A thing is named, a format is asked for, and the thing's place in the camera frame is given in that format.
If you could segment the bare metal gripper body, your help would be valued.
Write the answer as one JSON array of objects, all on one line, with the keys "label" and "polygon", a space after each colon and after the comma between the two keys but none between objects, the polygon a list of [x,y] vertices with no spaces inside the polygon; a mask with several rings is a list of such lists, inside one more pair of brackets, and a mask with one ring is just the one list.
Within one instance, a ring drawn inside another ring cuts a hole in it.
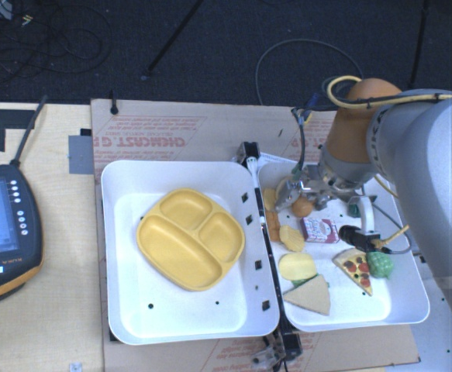
[{"label": "bare metal gripper body", "polygon": [[297,166],[297,180],[302,182],[301,195],[310,202],[317,195],[330,195],[331,200],[340,199],[348,203],[363,192],[363,186],[376,174],[369,164],[341,166],[343,172],[336,172],[327,164],[306,164]]}]

